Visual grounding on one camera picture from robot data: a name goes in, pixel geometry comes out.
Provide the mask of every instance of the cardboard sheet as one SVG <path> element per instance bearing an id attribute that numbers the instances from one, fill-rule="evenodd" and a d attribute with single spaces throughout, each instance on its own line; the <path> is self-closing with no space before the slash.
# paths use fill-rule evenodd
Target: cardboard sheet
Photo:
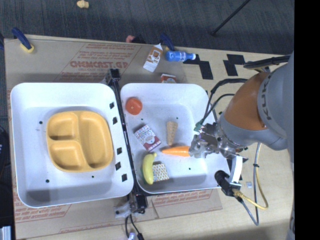
<path id="1" fill-rule="evenodd" d="M 27 35 L 34 45 L 33 53 L 20 48 L 20 41 L 5 40 L 5 64 L 10 141 L 11 89 L 25 82 L 99 83 L 108 69 L 117 68 L 120 86 L 126 83 L 160 83 L 162 74 L 176 76 L 177 83 L 186 83 L 183 65 L 161 59 L 155 72 L 143 68 L 152 45 Z M 124 218 L 115 218 L 113 207 L 121 206 L 126 197 L 73 203 L 45 208 L 25 206 L 17 194 L 15 158 L 11 149 L 13 172 L 14 217 L 17 239 L 26 239 L 88 229 L 121 225 Z M 146 213 L 137 221 L 221 210 L 217 189 L 171 193 L 148 197 Z"/>

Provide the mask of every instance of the gray carpet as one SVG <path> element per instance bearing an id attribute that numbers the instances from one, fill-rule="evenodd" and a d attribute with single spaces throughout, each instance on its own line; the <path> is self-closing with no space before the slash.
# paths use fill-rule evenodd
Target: gray carpet
<path id="1" fill-rule="evenodd" d="M 0 32 L 124 42 L 141 35 L 156 44 L 166 33 L 175 46 L 287 55 L 294 50 L 295 0 L 0 0 Z M 0 51 L 0 126 L 8 130 L 4 53 Z M 10 183 L 9 166 L 0 181 Z"/>

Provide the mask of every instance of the water bottle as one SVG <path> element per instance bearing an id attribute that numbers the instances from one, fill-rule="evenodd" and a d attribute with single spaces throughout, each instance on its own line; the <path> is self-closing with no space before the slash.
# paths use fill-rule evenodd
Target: water bottle
<path id="1" fill-rule="evenodd" d="M 169 62 L 184 62 L 186 60 L 194 60 L 196 58 L 196 54 L 178 50 L 169 50 L 166 52 L 165 58 Z"/>

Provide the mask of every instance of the yellow object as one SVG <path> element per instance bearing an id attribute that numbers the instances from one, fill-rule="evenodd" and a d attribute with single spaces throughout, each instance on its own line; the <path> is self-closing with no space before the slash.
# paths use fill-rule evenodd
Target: yellow object
<path id="1" fill-rule="evenodd" d="M 179 156 L 179 157 L 190 157 L 189 155 L 189 146 L 175 146 L 167 149 L 161 150 L 162 153 Z"/>
<path id="2" fill-rule="evenodd" d="M 25 47 L 22 43 L 20 43 L 20 47 L 25 51 L 25 52 L 27 52 L 27 53 L 32 53 L 33 51 L 34 51 L 34 49 L 35 49 L 35 47 L 30 43 L 30 45 L 31 45 L 31 48 L 30 49 L 28 49 L 27 47 Z"/>
<path id="3" fill-rule="evenodd" d="M 98 113 L 78 110 L 56 113 L 46 125 L 52 163 L 65 172 L 90 172 L 110 164 L 114 156 L 111 133 Z"/>
<path id="4" fill-rule="evenodd" d="M 169 180 L 167 168 L 164 163 L 158 163 L 158 164 L 152 165 L 152 172 L 153 172 L 154 182 Z"/>
<path id="5" fill-rule="evenodd" d="M 143 177 L 149 185 L 154 183 L 153 163 L 156 156 L 156 152 L 149 153 L 143 158 L 142 162 Z"/>
<path id="6" fill-rule="evenodd" d="M 76 5 L 80 8 L 89 8 L 89 2 L 87 2 L 85 0 L 80 0 L 80 1 L 76 2 Z"/>
<path id="7" fill-rule="evenodd" d="M 174 143 L 177 128 L 178 128 L 177 122 L 169 121 L 166 123 L 166 143 L 169 146 L 171 146 Z"/>

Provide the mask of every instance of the red and white box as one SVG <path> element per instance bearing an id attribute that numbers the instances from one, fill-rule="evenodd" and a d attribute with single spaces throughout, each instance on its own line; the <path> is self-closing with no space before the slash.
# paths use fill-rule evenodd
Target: red and white box
<path id="1" fill-rule="evenodd" d="M 134 133 L 134 135 L 147 151 L 151 151 L 161 144 L 159 138 L 148 125 L 141 127 Z"/>
<path id="2" fill-rule="evenodd" d="M 172 75 L 172 74 L 162 74 L 161 83 L 176 84 L 177 78 L 175 75 Z"/>

